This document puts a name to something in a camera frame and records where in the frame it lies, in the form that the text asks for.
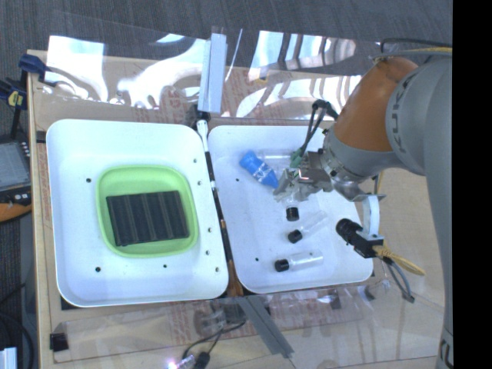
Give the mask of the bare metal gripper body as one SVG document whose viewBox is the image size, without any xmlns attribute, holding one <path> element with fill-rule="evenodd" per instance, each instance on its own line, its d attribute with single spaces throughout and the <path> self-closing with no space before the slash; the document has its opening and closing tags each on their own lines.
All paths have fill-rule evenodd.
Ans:
<svg viewBox="0 0 492 369">
<path fill-rule="evenodd" d="M 359 184 L 364 177 L 346 169 L 328 149 L 308 151 L 301 160 L 297 185 L 310 185 L 311 194 L 336 191 L 348 201 L 363 201 L 368 193 Z"/>
</svg>

